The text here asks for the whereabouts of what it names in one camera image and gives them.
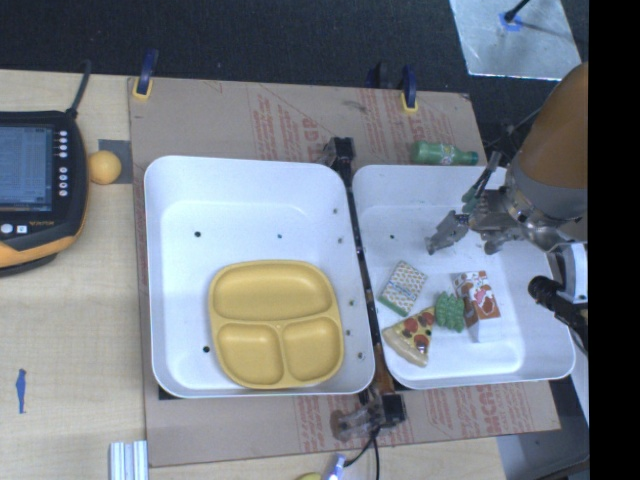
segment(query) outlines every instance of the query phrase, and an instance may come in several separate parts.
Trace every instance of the black surface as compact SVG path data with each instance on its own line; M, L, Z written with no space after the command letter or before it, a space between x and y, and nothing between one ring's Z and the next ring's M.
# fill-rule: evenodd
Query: black surface
M589 0L561 3L589 60ZM137 75L157 48L157 76L364 86L410 64L418 90L469 94L489 150L556 84L469 76L449 0L0 0L0 17L0 69Z

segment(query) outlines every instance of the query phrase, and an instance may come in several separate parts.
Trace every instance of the wooden table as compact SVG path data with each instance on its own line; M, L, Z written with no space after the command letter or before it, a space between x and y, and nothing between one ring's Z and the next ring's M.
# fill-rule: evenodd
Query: wooden table
M0 110L65 110L80 79L0 70ZM125 76L92 75L78 115L89 154L99 139L130 140L126 86ZM78 241L48 265L0 278L0 478L109 478L110 443L145 439L140 347L132 187L92 184ZM152 468L149 478L295 480L330 456ZM380 462L382 479L505 477L494 438L381 448ZM374 477L373 451L345 472Z

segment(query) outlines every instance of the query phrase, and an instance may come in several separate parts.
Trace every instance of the red and white box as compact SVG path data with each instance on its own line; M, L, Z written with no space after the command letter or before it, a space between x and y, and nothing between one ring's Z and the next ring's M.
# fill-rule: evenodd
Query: red and white box
M476 341L502 338L502 315L489 278L484 270L464 272L453 282L456 294L464 300L464 320Z

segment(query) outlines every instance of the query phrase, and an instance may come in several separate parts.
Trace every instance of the white tray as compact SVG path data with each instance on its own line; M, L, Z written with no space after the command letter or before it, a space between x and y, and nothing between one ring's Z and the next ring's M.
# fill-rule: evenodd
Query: white tray
M434 326L425 368L414 366L384 346L391 374L404 386L430 389L562 378L573 369L575 351L568 328L529 295L536 275L551 277L546 255L529 242L507 242L488 256L480 236L469 231L433 256L425 238L482 173L483 167L366 166L354 176L353 191L374 295L399 260L428 275L414 311L433 305L442 291L453 293L456 273L486 270L502 311L503 338L474 342L468 332ZM488 188L498 188L499 169ZM376 301L380 329L402 319Z
M152 366L166 391L182 398L350 394L369 385L373 347L337 173L317 164L168 156L149 166L144 184ZM322 383L254 390L232 382L216 359L209 284L227 265L266 259L309 262L333 285L344 361Z

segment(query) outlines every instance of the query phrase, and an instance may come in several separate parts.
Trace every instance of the green sponge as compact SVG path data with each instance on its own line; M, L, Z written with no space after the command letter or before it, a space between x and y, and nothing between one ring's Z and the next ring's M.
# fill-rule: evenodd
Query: green sponge
M464 329L464 301L455 295L442 292L436 301L436 323L442 327L462 332Z

